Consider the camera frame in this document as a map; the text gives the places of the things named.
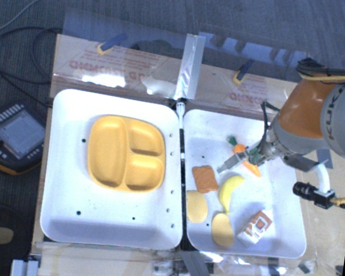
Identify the black cylinder on white bracket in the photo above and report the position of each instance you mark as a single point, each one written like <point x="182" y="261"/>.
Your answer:
<point x="310" y="191"/>

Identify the brown square biscuit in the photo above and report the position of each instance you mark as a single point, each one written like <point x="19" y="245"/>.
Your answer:
<point x="205" y="179"/>

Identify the yellow banana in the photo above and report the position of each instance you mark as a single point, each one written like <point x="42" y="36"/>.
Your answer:
<point x="228" y="189"/>

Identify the dull grey metal gripper finger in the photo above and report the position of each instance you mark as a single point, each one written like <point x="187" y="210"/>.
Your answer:
<point x="232" y="163"/>

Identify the orange carrot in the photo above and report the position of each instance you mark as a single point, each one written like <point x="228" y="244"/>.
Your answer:
<point x="253" y="169"/>

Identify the white and brown carton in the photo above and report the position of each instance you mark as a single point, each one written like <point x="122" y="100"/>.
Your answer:
<point x="255" y="228"/>

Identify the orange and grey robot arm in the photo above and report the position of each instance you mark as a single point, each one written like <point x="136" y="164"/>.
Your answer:
<point x="304" y="115"/>

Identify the yellow divided plate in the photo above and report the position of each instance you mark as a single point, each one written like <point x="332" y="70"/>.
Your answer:
<point x="109" y="153"/>

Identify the brown cardboard board, red print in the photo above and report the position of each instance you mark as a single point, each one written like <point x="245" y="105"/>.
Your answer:
<point x="218" y="86"/>

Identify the white plastic tray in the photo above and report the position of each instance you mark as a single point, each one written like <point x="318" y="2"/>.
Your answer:
<point x="100" y="213"/>
<point x="280" y="214"/>

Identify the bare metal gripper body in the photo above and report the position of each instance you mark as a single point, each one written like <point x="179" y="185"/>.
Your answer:
<point x="264" y="154"/>

